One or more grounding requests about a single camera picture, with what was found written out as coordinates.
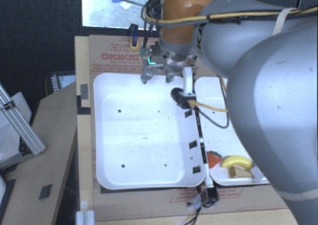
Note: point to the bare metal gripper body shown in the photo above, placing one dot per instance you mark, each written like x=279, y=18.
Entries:
x=179, y=63

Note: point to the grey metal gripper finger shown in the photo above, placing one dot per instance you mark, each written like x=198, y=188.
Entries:
x=170, y=75
x=147, y=74

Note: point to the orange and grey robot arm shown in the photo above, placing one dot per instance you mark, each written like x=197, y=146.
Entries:
x=261, y=75

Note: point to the brown cardboard board red print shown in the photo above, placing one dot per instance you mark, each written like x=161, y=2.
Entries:
x=116, y=55

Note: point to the white plastic tray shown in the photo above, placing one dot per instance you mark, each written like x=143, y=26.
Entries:
x=216, y=129
x=141, y=132

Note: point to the thin black and white rod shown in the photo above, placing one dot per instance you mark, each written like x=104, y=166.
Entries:
x=199, y=126

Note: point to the red toy fruit green top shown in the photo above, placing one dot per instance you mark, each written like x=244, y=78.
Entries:
x=213, y=160

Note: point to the yellow banana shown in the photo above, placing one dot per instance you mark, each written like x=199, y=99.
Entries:
x=236, y=161

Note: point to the brown bread piece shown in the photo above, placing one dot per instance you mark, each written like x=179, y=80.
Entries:
x=239, y=173

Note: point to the black cylinder on white bracket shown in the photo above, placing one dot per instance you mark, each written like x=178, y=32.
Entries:
x=183, y=99

